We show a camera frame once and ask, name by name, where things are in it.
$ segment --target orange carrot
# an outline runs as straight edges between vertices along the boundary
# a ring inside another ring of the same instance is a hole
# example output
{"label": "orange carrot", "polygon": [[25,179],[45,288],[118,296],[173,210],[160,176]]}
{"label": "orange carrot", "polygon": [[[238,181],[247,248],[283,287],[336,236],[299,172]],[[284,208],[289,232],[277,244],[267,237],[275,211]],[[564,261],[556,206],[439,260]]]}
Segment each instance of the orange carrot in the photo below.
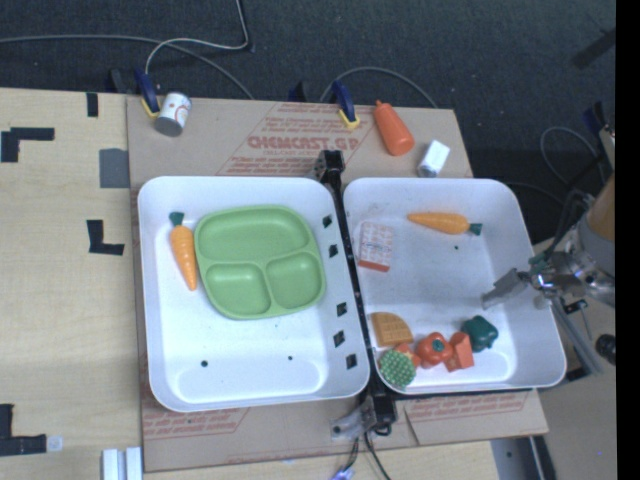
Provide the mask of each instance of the orange carrot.
{"label": "orange carrot", "polygon": [[169,238],[171,250],[180,268],[180,272],[191,291],[198,286],[198,270],[196,265],[196,250],[193,232],[182,224],[184,213],[172,212],[169,219],[173,223],[173,229]]}
{"label": "orange carrot", "polygon": [[482,224],[470,224],[464,215],[458,213],[425,212],[410,213],[407,218],[411,222],[421,224],[432,229],[437,229],[450,235],[460,235],[465,231],[470,231],[474,235],[479,235]]}

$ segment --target orange bottle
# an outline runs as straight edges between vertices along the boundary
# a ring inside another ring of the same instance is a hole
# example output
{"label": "orange bottle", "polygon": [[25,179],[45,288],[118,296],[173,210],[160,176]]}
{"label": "orange bottle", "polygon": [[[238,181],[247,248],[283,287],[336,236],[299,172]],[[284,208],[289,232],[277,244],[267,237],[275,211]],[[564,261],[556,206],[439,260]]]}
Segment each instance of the orange bottle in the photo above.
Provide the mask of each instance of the orange bottle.
{"label": "orange bottle", "polygon": [[389,103],[377,100],[373,118],[389,153],[400,156],[411,151],[415,144],[413,135]]}

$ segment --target red pepper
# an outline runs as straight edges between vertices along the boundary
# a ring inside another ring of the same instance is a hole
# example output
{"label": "red pepper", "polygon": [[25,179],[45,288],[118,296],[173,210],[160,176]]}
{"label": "red pepper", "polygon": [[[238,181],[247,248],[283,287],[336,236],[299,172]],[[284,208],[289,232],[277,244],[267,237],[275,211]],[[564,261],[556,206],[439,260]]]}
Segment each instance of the red pepper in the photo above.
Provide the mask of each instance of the red pepper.
{"label": "red pepper", "polygon": [[423,368],[431,368],[451,359],[453,347],[439,332],[432,332],[421,339],[416,346],[416,354],[422,359]]}

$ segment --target waffle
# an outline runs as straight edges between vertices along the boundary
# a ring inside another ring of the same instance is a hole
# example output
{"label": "waffle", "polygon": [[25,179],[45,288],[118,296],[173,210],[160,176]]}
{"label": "waffle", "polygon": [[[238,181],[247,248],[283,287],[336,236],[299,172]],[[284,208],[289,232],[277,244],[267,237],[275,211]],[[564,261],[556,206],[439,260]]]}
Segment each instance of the waffle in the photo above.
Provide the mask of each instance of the waffle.
{"label": "waffle", "polygon": [[402,318],[393,313],[373,313],[371,321],[380,347],[393,347],[400,343],[413,341],[413,334],[409,326]]}

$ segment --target white tray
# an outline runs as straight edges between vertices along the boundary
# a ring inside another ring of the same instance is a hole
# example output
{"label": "white tray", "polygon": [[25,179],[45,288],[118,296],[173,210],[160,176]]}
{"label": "white tray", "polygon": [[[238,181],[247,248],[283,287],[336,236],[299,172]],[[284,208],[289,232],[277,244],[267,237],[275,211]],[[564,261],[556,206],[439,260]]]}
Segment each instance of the white tray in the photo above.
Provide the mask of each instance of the white tray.
{"label": "white tray", "polygon": [[[481,179],[370,178],[350,183],[344,194],[356,254],[360,226],[376,222],[394,231],[391,268],[358,267],[370,314],[395,313],[415,341],[439,331],[448,339],[462,323],[482,315],[499,332],[490,349],[474,353],[475,365],[449,373],[443,364],[418,368],[409,395],[547,387],[565,374],[566,358],[550,307],[537,309],[533,288],[483,310],[480,296],[511,268],[528,270],[533,256],[518,202],[505,185]],[[447,235],[407,220],[412,212],[457,212],[483,224],[480,236]]]}
{"label": "white tray", "polygon": [[[214,309],[201,280],[195,292],[187,289],[170,250],[168,215],[184,212],[184,224],[194,229],[209,213],[267,203],[306,219],[326,290],[294,314],[232,320]],[[140,190],[138,211],[149,377],[160,403],[190,412],[342,398],[364,389],[369,361],[324,186],[304,178],[160,177]]]}

